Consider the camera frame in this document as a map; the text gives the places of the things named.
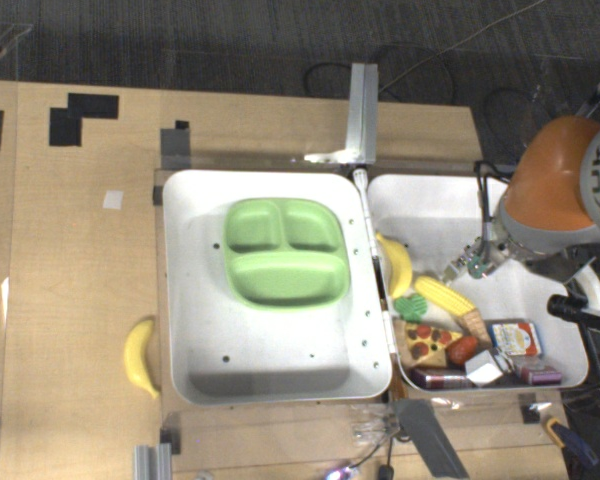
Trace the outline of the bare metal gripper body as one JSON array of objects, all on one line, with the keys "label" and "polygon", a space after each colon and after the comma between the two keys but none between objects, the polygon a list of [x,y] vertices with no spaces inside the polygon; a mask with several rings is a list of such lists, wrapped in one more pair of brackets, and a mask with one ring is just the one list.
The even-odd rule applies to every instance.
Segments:
[{"label": "bare metal gripper body", "polygon": [[516,244],[509,238],[479,237],[447,264],[445,282],[452,283],[465,274],[475,280],[487,278],[512,259],[515,251]]}]

